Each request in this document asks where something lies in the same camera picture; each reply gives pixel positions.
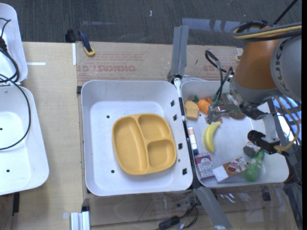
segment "toy banana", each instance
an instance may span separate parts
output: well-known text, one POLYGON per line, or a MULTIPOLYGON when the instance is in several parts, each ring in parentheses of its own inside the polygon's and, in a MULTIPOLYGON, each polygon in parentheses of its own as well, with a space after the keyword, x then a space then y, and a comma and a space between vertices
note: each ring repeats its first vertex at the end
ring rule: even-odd
POLYGON ((214 152, 213 136, 214 136, 216 129, 220 125, 221 125, 221 122, 211 123, 206 128, 205 133, 203 134, 203 143, 205 144, 205 147, 209 152, 214 152))

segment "table surface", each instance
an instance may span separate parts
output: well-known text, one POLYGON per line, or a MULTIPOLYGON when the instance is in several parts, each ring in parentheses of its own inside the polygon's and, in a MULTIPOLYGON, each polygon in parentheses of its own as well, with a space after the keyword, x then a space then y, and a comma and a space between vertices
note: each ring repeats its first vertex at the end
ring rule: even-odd
MULTIPOLYGON (((80 212, 83 203, 83 170, 77 89, 77 68, 73 45, 68 43, 23 42, 28 78, 23 86, 34 96, 50 168, 40 187, 20 192, 19 212, 12 218, 12 230, 68 230, 69 214, 80 212)), ((235 229, 297 229, 291 206, 282 195, 282 207, 226 214, 235 229)), ((95 226, 92 229, 155 229, 158 221, 95 226)), ((216 229, 207 215, 193 229, 216 229)))

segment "black plug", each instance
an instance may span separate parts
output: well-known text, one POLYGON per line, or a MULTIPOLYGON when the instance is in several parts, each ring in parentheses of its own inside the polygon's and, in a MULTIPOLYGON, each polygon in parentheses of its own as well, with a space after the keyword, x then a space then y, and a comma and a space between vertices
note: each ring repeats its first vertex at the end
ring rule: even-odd
POLYGON ((175 224, 178 224, 180 222, 180 218, 178 216, 174 216, 170 219, 167 219, 165 221, 162 221, 159 223, 159 230, 165 230, 170 228, 171 226, 174 226, 175 224))

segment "small box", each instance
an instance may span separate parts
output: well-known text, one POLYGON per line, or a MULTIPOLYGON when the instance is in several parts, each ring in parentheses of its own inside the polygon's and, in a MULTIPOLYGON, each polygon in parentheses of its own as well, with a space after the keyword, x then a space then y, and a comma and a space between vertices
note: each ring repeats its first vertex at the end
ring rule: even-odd
POLYGON ((194 159, 200 179, 214 176, 213 165, 209 153, 195 155, 194 159))
POLYGON ((248 169, 248 164, 243 157, 224 163, 223 165, 213 169, 213 173, 218 182, 228 177, 234 176, 248 169))

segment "white strip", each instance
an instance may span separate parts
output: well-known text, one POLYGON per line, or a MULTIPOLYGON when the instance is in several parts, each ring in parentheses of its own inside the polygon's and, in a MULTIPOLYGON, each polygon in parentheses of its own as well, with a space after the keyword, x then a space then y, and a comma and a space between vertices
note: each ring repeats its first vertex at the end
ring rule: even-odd
POLYGON ((45 66, 46 62, 27 62, 28 66, 45 66))
POLYGON ((72 44, 72 62, 74 66, 77 64, 76 44, 75 43, 72 44))

